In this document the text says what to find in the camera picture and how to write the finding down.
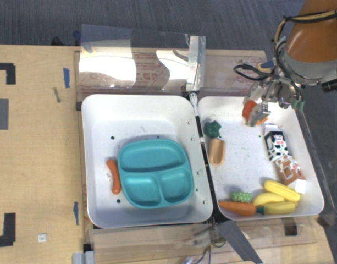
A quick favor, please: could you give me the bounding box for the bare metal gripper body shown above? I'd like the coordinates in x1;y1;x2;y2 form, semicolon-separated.
255;75;295;107

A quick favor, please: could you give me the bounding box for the orange can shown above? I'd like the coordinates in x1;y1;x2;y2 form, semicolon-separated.
241;100;269;126

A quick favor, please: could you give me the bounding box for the cow print carton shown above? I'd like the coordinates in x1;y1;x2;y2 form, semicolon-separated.
264;130;289;162

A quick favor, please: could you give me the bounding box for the white plastic tray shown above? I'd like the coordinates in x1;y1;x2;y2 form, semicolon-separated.
196;95;325;222
80;93;214;229

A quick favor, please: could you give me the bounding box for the green broccoli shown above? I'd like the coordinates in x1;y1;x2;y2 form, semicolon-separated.
203;120;223;138

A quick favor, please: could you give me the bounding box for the tan bread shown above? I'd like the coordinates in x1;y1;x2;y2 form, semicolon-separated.
207;137;226;166

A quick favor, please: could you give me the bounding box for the brown gingerbread house carton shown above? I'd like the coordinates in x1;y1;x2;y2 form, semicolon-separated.
274;155;307;195

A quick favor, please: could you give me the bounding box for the yellow corn cob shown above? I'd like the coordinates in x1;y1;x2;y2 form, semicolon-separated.
263;179;301;203

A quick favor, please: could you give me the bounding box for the yellow banana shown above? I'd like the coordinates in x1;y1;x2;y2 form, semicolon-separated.
262;200;297;215
252;192;285;207

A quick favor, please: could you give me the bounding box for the orange carrot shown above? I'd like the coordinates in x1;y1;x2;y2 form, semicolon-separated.
218;200;266;217

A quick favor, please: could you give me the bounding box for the blue divided plate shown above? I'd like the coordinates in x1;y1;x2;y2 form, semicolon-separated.
117;139;195;210

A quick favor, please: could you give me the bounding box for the orange sausage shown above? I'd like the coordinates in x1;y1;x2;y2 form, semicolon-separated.
106;158;123;195

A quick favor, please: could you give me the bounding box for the black cylinder on white bracket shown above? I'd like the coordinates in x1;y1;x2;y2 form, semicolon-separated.
321;78;337;94

